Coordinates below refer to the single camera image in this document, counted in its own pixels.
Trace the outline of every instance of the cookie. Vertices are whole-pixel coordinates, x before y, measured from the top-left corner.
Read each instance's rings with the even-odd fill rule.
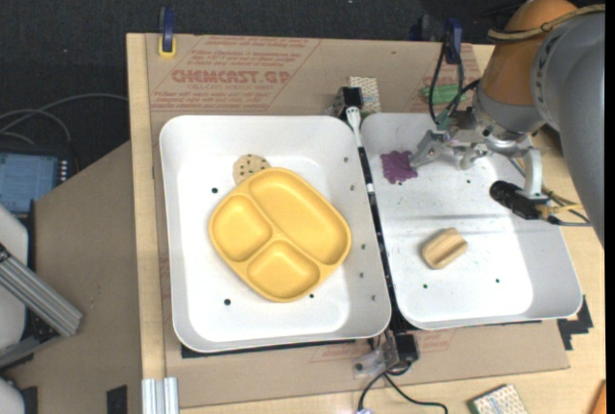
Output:
[[[244,155],[239,158],[233,165],[233,179],[237,184],[242,183],[251,175],[270,168],[269,162],[258,155]]]

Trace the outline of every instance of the wooden table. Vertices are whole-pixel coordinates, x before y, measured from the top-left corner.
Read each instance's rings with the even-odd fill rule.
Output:
[[[340,53],[336,67],[344,75],[353,75],[353,70],[344,70],[344,61],[355,63],[360,50],[350,40],[322,40]],[[417,50],[437,52],[436,44],[395,44],[374,42],[369,45],[373,51],[383,50],[389,65],[397,65],[400,71],[408,68],[408,47]],[[161,379],[167,376],[163,347],[162,313],[160,301],[159,242],[156,226],[155,188],[152,181],[153,138],[151,131],[150,97],[148,88],[148,64],[146,36],[128,35],[127,52],[129,65],[129,89],[131,101],[131,129],[133,152],[133,175],[135,185],[135,234],[138,271],[138,302],[140,320],[140,343],[142,376]],[[490,46],[475,46],[474,52],[482,70],[492,52]],[[399,79],[400,71],[385,73],[377,64],[374,70]],[[386,95],[383,108],[386,108]],[[566,164],[562,158],[556,138],[542,133],[537,144],[549,148],[544,156],[546,182],[554,190],[568,198],[576,193],[570,181]],[[569,352],[571,368],[564,371],[520,375],[510,377],[487,377],[459,380],[447,383],[425,384],[407,387],[411,397],[433,400],[448,405],[449,412],[468,412],[467,401],[502,384],[513,383],[532,414],[579,414],[591,411],[605,379],[605,323],[604,323],[604,252],[598,238],[591,229],[564,229],[578,277],[591,310],[594,327],[586,335],[574,337],[574,350]],[[280,399],[241,404],[216,405],[184,409],[183,412],[197,413],[354,413],[359,392]],[[391,388],[377,388],[367,397],[366,405],[375,412],[437,412],[435,409],[410,407]]]

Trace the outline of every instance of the black cable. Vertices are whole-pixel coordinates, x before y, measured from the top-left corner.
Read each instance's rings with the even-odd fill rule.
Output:
[[[430,93],[428,95],[428,107],[430,108],[430,116],[431,116],[431,120],[433,120],[433,122],[435,124],[437,124],[437,120],[435,118],[435,112],[433,111],[433,91],[435,90],[435,83],[438,81],[438,76],[440,74],[440,67],[442,67],[442,61],[444,60],[444,53],[446,50],[446,38],[444,38],[444,41],[442,42],[442,47],[440,48],[440,56],[438,57],[438,62],[435,65],[435,70],[433,71],[433,77],[431,78],[431,85],[430,85]]]
[[[457,66],[457,95],[451,102],[451,110],[449,111],[449,116],[453,115],[457,111],[457,107],[459,106],[459,102],[461,101],[461,95],[463,91],[463,82],[465,81],[465,71],[463,69],[463,61],[461,60],[460,52],[457,52],[457,49],[453,47],[453,51],[455,52],[455,60],[458,62]]]
[[[566,206],[566,204],[564,204],[562,201],[560,201],[559,199],[557,199],[557,197],[553,194],[547,194],[549,196],[549,198],[554,201],[555,203],[559,204],[560,206]],[[578,212],[577,210],[569,210],[568,212],[574,214],[577,218],[582,219],[585,223],[587,223],[588,225],[591,224],[589,219],[587,218],[587,216],[585,216],[584,214],[581,214],[580,212]]]
[[[376,375],[363,389],[363,391],[361,392],[361,396],[358,398],[357,412],[363,410],[363,402],[365,401],[365,396],[367,395],[367,392],[369,392],[369,389],[372,388],[372,385],[376,383],[379,379],[381,379],[384,374],[386,374],[386,372],[382,372],[379,375]]]
[[[448,414],[449,413],[448,407],[446,405],[444,405],[443,403],[440,403],[440,402],[422,402],[422,401],[417,401],[417,400],[413,399],[412,397],[408,396],[407,394],[405,394],[402,391],[402,389],[395,384],[395,382],[389,377],[389,375],[387,373],[384,374],[384,378],[386,379],[386,381],[388,381],[391,384],[391,386],[397,391],[397,393],[400,394],[408,402],[415,403],[416,405],[425,405],[427,407],[440,407],[441,409],[444,410],[444,414]]]
[[[444,410],[444,414],[448,414],[449,409],[446,405],[444,405],[443,403],[440,402],[424,402],[424,401],[417,401],[416,399],[413,399],[412,397],[410,397],[409,395],[405,394],[402,389],[400,387],[398,387],[395,382],[391,379],[391,376],[393,377],[399,377],[401,375],[403,375],[405,372],[407,372],[410,369],[410,364],[408,364],[406,367],[404,367],[404,369],[399,370],[399,371],[387,371],[387,372],[382,372],[379,375],[376,375],[368,384],[367,386],[363,389],[363,391],[361,392],[361,396],[358,399],[358,405],[357,405],[357,412],[360,412],[361,410],[363,410],[363,403],[365,402],[365,397],[367,396],[367,392],[369,392],[370,388],[372,388],[372,386],[374,385],[374,383],[376,383],[379,379],[381,379],[382,377],[384,377],[390,384],[391,386],[397,391],[398,394],[400,394],[404,399],[406,399],[408,402],[414,403],[416,405],[424,405],[427,407],[440,407]]]

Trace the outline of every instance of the metal bracket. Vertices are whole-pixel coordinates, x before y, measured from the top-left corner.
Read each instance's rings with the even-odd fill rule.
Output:
[[[387,334],[386,342],[368,354],[363,355],[353,365],[355,378],[376,377],[398,365],[400,357],[392,334]]]
[[[77,333],[83,314],[0,243],[0,285],[62,337]]]
[[[528,148],[523,156],[526,167],[526,181],[523,186],[523,195],[528,199],[544,199],[542,194],[542,157],[536,148]]]
[[[427,131],[421,142],[419,142],[416,153],[410,156],[409,164],[412,168],[416,168],[417,166],[431,163],[440,158],[445,148],[443,134]]]
[[[175,377],[141,381],[142,414],[180,414],[180,395]]]

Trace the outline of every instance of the clamp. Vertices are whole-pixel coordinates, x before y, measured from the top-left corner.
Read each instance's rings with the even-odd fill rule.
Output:
[[[461,64],[461,23],[449,18],[444,23],[444,57],[447,64]]]
[[[173,59],[177,53],[177,41],[173,37],[173,22],[175,12],[173,8],[160,9],[160,37],[158,40],[158,53],[163,59]]]

